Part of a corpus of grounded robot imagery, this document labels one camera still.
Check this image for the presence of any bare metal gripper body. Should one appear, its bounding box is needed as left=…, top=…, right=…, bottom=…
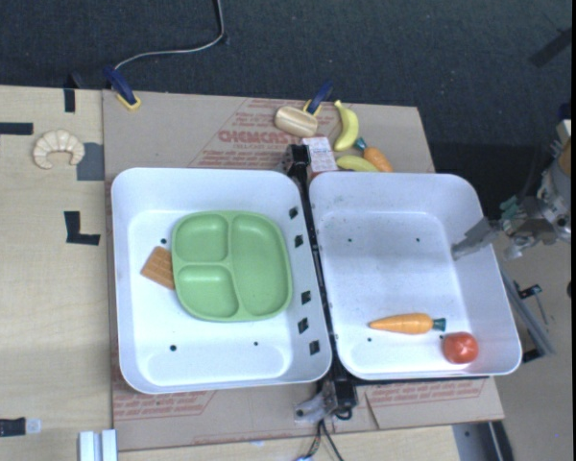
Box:
left=501, top=195, right=573, bottom=252

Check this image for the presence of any white plastic tray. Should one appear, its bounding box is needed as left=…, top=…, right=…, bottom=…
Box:
left=307, top=170, right=524, bottom=381
left=109, top=166, right=334, bottom=396

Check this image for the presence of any red tomato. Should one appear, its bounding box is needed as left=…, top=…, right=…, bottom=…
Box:
left=442, top=331, right=480, bottom=366

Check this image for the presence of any large orange carrot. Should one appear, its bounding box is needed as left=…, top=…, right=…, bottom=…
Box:
left=368, top=312, right=447, bottom=336

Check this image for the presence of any small orange carrot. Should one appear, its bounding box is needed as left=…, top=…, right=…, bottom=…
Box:
left=353, top=136, right=395, bottom=174

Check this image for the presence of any yellow banana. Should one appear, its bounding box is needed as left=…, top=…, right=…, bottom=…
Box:
left=335, top=154, right=381, bottom=174
left=332, top=99, right=361, bottom=153

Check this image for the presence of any thin black rod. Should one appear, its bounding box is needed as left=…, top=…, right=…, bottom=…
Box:
left=295, top=160, right=348, bottom=393

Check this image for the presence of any white carton with red print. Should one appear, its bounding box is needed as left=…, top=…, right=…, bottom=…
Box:
left=300, top=135, right=340, bottom=175

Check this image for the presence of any beige bread roll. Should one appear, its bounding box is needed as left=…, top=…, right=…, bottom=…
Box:
left=274, top=105, right=320, bottom=138

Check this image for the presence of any green divided plate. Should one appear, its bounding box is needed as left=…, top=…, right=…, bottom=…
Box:
left=170, top=209, right=295, bottom=324

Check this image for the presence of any brown cardboard board red print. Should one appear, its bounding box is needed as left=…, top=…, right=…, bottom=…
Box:
left=101, top=88, right=506, bottom=452

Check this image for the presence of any orange waffle biscuit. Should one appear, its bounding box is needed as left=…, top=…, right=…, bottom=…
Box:
left=139, top=245, right=177, bottom=291

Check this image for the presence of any beige croissant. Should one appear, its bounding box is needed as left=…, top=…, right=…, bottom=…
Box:
left=32, top=129, right=86, bottom=171

